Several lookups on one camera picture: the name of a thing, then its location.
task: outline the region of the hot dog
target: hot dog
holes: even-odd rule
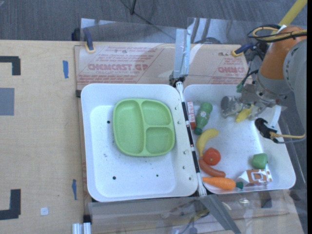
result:
[[[203,170],[208,175],[212,177],[225,177],[225,172],[212,168],[202,158],[198,160],[198,163],[201,170]]]

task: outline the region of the wooden table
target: wooden table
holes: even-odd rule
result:
[[[0,115],[0,216],[12,207],[11,190],[20,190],[21,195],[18,218],[0,220],[0,233],[70,233],[73,223],[83,222],[87,202],[75,66],[75,46],[83,45],[0,41],[0,56],[19,57],[21,72],[12,75],[12,63],[0,62],[0,89],[14,91],[12,115]],[[291,198],[285,202],[287,214],[238,218],[236,223],[246,233],[301,233]],[[201,226],[198,230],[203,233],[207,227]]]

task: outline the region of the green plate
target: green plate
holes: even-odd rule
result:
[[[117,147],[131,156],[158,156],[172,150],[175,129],[170,109],[151,99],[124,99],[114,107]]]

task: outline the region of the green pepper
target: green pepper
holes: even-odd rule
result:
[[[255,154],[253,156],[252,165],[256,169],[265,169],[268,163],[268,156],[265,153]]]

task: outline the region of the toy bottle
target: toy bottle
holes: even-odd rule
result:
[[[195,118],[196,120],[196,128],[194,130],[194,134],[201,135],[203,132],[203,127],[208,123],[210,113],[213,110],[213,106],[209,102],[203,102],[200,105],[200,109]]]

